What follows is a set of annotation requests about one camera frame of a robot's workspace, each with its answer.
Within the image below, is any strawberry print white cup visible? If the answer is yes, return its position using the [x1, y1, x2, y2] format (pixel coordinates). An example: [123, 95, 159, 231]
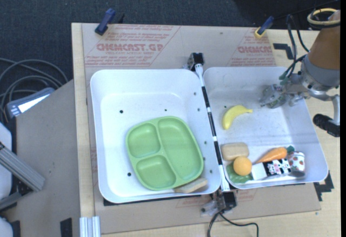
[287, 151, 307, 178]

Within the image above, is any orange carrot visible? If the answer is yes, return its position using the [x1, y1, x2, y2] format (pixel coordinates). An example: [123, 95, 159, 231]
[254, 145, 296, 165]

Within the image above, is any green divided plate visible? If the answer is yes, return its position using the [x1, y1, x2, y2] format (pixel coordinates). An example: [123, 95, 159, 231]
[125, 116, 205, 192]

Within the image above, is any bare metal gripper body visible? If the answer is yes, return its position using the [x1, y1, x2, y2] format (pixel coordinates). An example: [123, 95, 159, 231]
[281, 73, 341, 107]

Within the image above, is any tan bread slice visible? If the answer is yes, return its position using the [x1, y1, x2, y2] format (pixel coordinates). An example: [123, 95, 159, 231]
[172, 177, 209, 194]

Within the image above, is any brown cardboard board red print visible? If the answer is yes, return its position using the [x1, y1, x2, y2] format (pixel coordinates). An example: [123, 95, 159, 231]
[81, 23, 323, 234]

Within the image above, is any white plastic tray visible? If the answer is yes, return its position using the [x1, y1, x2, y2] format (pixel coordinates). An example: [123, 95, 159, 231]
[202, 66, 329, 191]
[90, 69, 223, 204]

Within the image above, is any tan rounded bread loaf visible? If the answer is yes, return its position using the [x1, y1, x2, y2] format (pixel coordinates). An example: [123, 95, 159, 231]
[220, 141, 250, 162]

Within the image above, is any thin black and white rod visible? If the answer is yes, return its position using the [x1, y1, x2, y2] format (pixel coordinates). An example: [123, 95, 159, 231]
[195, 64, 227, 192]

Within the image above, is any black cylinder on white bracket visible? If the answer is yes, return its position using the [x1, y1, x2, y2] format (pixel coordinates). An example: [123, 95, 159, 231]
[312, 94, 341, 138]

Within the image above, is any green lettuce leaf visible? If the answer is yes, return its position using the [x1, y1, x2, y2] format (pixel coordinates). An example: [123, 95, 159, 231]
[226, 162, 255, 185]

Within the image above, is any yellow banana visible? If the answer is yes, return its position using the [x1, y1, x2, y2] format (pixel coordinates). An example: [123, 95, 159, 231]
[222, 104, 254, 131]

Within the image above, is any orange ball fruit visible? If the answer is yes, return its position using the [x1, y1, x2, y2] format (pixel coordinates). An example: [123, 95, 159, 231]
[232, 156, 253, 177]

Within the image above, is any cow print carton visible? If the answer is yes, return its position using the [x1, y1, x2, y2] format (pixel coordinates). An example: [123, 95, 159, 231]
[251, 158, 293, 181]

